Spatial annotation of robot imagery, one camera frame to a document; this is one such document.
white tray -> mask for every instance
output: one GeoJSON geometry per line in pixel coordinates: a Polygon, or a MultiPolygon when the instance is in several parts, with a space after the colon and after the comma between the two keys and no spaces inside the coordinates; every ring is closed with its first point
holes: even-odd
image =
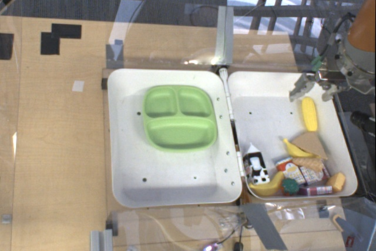
{"type": "MultiPolygon", "coordinates": [[[[262,152],[271,178],[277,172],[275,162],[288,157],[282,139],[292,140],[306,131],[301,100],[290,102],[288,98],[288,92],[294,88],[299,76],[300,73],[235,72],[229,77],[240,150],[244,154],[252,142],[262,152]]],[[[357,189],[357,177],[334,104],[332,101],[323,102],[322,94],[323,90],[316,85],[306,96],[313,98],[316,105],[318,135],[328,155],[324,163],[331,175],[345,174],[346,183],[341,192],[309,198],[350,196],[357,189]]],[[[257,197],[265,200],[306,198],[288,198],[281,194],[257,197]]]]}
{"type": "Polygon", "coordinates": [[[227,203],[241,193],[240,171],[221,79],[202,71],[120,69],[108,79],[113,193],[127,207],[227,203]],[[166,152],[148,143],[142,103],[158,85],[191,85],[210,96],[218,138],[211,147],[166,152]]]}

wooden table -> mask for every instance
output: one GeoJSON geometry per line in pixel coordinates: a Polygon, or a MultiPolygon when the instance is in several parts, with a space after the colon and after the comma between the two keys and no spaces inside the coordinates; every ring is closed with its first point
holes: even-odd
{"type": "MultiPolygon", "coordinates": [[[[120,235],[114,238],[117,251],[126,250],[129,245],[138,250],[199,250],[203,241],[221,236],[216,211],[233,210],[232,206],[131,210],[121,207],[106,185],[110,170],[106,165],[106,123],[100,83],[106,68],[105,45],[113,24],[38,18],[14,18],[11,24],[19,28],[0,27],[0,32],[14,30],[16,47],[19,49],[22,44],[22,60],[18,58],[19,77],[7,77],[0,83],[0,91],[17,99],[19,90],[18,111],[14,107],[9,113],[15,125],[9,134],[17,131],[18,143],[15,170],[14,165],[7,169],[0,162],[0,189],[5,185],[14,189],[13,200],[5,202],[0,196],[1,213],[13,214],[12,223],[0,227],[0,249],[89,250],[90,231],[104,230],[112,211],[119,212],[122,226],[120,235]],[[58,56],[41,55],[41,32],[50,32],[52,23],[82,25],[82,38],[61,39],[58,56]],[[82,92],[72,90],[75,81],[84,82],[82,92]],[[208,221],[208,230],[197,235],[197,225],[208,221]],[[179,230],[177,223],[185,225],[185,231],[191,228],[196,236],[179,230]]],[[[212,28],[134,25],[125,42],[126,56],[130,62],[151,55],[155,60],[181,62],[186,54],[214,47],[215,38],[216,30],[212,28]]],[[[245,39],[239,37],[236,45],[245,39]]],[[[286,37],[279,39],[288,42],[286,37]]],[[[239,46],[239,60],[244,57],[240,52],[248,51],[247,43],[243,44],[239,46]]],[[[292,52],[282,57],[279,59],[294,62],[292,52]]],[[[15,66],[14,61],[0,61],[0,74],[17,74],[15,66]]],[[[0,155],[1,159],[10,156],[14,162],[9,152],[0,155]]],[[[308,223],[285,221],[276,226],[289,250],[310,246],[310,250],[344,250],[340,232],[328,219],[311,219],[308,223]]],[[[231,250],[234,239],[226,242],[225,250],[231,250]]],[[[244,231],[243,243],[245,250],[264,250],[254,230],[244,231]]]]}

green divided plate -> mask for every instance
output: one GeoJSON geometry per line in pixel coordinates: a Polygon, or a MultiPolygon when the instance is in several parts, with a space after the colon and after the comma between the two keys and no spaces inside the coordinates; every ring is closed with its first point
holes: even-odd
{"type": "Polygon", "coordinates": [[[217,139],[217,122],[207,93],[197,87],[150,88],[143,101],[148,141],[160,150],[201,150],[217,139]]]}

black square marker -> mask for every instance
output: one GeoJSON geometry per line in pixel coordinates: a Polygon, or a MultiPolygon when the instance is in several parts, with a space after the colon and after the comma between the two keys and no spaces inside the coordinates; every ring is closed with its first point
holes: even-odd
{"type": "Polygon", "coordinates": [[[81,39],[81,25],[52,24],[53,38],[81,39]]]}
{"type": "Polygon", "coordinates": [[[60,55],[60,40],[50,32],[41,33],[41,55],[60,55]]]}
{"type": "Polygon", "coordinates": [[[0,34],[0,60],[12,58],[14,34],[0,34]]]}

green plate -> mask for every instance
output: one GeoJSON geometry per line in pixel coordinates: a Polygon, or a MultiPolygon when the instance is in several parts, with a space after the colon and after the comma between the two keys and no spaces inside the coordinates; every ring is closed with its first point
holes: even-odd
{"type": "Polygon", "coordinates": [[[143,101],[148,141],[160,150],[201,150],[217,139],[217,122],[207,93],[193,86],[155,86],[143,101]]]}

